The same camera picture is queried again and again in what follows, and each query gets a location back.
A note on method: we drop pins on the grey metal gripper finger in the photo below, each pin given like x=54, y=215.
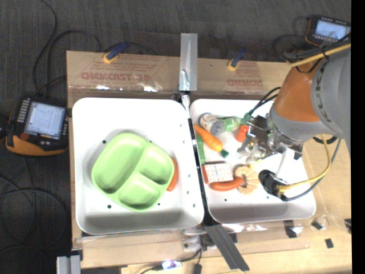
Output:
x=256, y=156
x=243, y=150

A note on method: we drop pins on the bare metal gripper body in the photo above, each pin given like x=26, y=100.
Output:
x=261, y=130

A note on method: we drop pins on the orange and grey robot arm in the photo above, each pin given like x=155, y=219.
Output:
x=302, y=96

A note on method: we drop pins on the yellow banana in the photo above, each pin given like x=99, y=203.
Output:
x=255, y=163

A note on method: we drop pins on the orange cube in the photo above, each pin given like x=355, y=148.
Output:
x=242, y=133

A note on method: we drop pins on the beige biscuit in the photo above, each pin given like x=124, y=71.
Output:
x=252, y=178

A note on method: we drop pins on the green clear plastic bottle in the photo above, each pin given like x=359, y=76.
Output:
x=232, y=123

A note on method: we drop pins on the white carton orange print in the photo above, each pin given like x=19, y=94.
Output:
x=218, y=172

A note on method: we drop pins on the orange carrot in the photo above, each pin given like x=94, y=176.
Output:
x=211, y=140

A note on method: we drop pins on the orange sausage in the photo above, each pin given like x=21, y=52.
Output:
x=174, y=175
x=225, y=185

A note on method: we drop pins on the green packet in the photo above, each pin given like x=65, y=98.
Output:
x=201, y=151

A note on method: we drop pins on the small white can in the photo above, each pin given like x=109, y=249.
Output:
x=210, y=123

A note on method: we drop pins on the white plastic tray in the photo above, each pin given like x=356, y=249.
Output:
x=94, y=116
x=256, y=207

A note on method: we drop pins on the green divided plate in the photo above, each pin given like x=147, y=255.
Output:
x=119, y=164

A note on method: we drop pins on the brown cardboard board red print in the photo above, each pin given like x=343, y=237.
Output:
x=119, y=73

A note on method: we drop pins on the black cylinder on white bracket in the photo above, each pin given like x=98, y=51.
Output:
x=271, y=181

